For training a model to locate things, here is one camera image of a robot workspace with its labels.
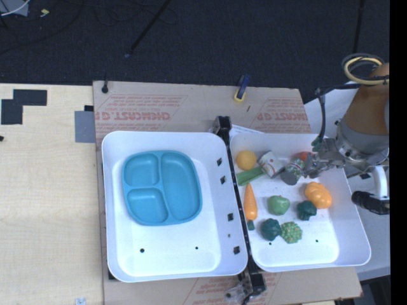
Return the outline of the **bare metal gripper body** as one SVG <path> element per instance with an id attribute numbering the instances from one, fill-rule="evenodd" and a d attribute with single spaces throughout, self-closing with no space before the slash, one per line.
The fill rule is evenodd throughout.
<path id="1" fill-rule="evenodd" d="M 313 152 L 313 170 L 316 172 L 344 167 L 371 172 L 387 159 L 389 147 L 362 144 L 358 148 L 343 138 L 317 137 L 313 141 Z"/>

